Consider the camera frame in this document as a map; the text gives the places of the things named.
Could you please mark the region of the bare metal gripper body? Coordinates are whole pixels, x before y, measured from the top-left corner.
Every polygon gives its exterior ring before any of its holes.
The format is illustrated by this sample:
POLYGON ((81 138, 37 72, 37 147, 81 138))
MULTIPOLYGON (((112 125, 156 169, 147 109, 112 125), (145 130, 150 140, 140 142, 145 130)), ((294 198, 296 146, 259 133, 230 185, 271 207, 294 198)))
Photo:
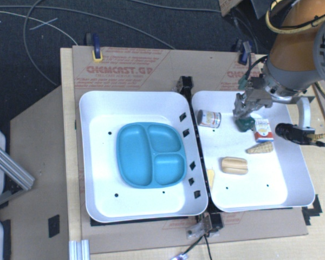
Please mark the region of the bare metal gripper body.
POLYGON ((251 77, 245 84, 245 108, 270 108, 274 102, 288 103, 293 91, 276 81, 272 76, 251 77))

